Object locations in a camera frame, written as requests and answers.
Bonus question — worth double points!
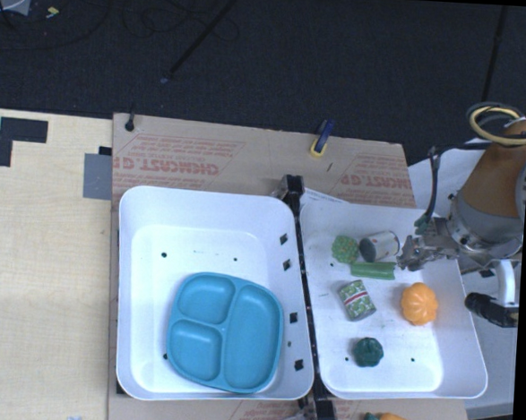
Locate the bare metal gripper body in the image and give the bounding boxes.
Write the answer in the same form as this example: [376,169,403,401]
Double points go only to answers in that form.
[415,214,524,268]

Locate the silver can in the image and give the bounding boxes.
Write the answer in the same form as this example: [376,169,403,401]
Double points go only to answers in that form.
[358,227,402,266]

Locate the green celery stick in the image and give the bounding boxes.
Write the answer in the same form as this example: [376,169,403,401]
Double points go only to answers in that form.
[348,258,399,282]

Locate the orange pumpkin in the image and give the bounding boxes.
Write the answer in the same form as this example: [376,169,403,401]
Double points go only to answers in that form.
[399,280,442,328]

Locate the green grapes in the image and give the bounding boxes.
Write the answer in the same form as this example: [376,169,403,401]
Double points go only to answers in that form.
[330,234,362,266]

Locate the green and red labelled can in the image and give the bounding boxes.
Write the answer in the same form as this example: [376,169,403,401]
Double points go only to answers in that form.
[336,278,380,324]

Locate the white plastic tray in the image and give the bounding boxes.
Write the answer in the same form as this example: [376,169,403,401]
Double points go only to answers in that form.
[104,183,329,414]
[286,186,502,410]

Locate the dark green broccoli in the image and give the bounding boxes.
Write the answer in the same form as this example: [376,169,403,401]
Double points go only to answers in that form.
[351,336,387,370]

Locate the thin black and white rod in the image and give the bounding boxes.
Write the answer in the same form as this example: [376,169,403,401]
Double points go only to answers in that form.
[276,197,341,406]

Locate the brown cardboard board, red print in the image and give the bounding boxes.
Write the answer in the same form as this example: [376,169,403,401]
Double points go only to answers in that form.
[91,111,496,420]

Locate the blue divided plate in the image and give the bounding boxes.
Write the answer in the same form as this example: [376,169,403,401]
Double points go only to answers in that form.
[161,268,288,398]

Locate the black cylinder on white bracket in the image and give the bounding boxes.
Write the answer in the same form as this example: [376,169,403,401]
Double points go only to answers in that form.
[462,256,523,330]

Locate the black block with thin wires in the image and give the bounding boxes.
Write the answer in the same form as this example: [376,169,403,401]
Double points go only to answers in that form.
[277,173,306,204]
[305,395,341,420]

